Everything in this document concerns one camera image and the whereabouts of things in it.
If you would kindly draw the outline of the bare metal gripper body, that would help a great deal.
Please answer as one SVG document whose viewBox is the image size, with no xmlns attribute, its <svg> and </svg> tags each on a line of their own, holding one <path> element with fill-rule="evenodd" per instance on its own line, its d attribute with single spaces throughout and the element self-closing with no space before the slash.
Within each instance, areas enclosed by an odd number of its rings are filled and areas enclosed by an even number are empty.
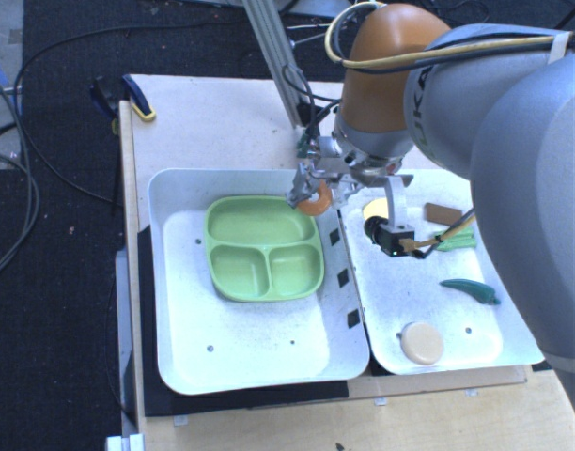
<svg viewBox="0 0 575 451">
<path fill-rule="evenodd" d="M 382 187 L 388 176 L 402 166 L 403 153 L 376 156 L 351 142 L 321 136 L 309 149 L 309 169 L 317 179 L 328 183 L 351 182 L 364 187 Z"/>
</svg>

